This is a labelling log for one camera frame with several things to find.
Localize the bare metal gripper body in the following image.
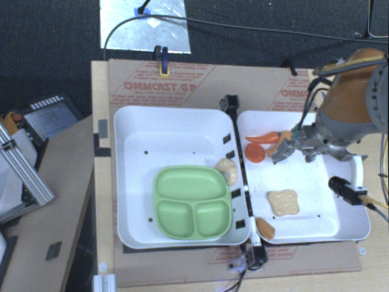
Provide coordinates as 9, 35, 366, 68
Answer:
294, 125, 351, 164

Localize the orange toy food piece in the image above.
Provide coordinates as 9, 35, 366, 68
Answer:
266, 130, 293, 159

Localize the orange carrot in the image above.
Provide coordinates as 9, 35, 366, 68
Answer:
245, 131, 281, 144

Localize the red round slice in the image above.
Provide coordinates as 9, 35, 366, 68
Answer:
244, 142, 266, 164

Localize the white plastic tray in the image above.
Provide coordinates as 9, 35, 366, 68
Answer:
236, 110, 372, 245
113, 105, 252, 250

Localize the thin black and white rod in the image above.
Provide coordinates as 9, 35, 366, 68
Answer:
227, 107, 260, 246

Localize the beige biscuit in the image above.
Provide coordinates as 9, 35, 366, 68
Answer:
267, 189, 300, 217

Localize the beige croissant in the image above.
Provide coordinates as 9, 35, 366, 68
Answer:
214, 158, 239, 186

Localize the orange sausage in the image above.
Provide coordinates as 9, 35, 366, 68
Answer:
255, 217, 276, 241

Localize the green divided plate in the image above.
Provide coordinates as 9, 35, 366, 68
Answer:
152, 165, 233, 241

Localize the brown cardboard board, red print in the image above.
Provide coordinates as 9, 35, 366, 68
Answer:
108, 58, 363, 288

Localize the black cylinder on white bracket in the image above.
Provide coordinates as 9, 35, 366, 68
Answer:
328, 153, 370, 207

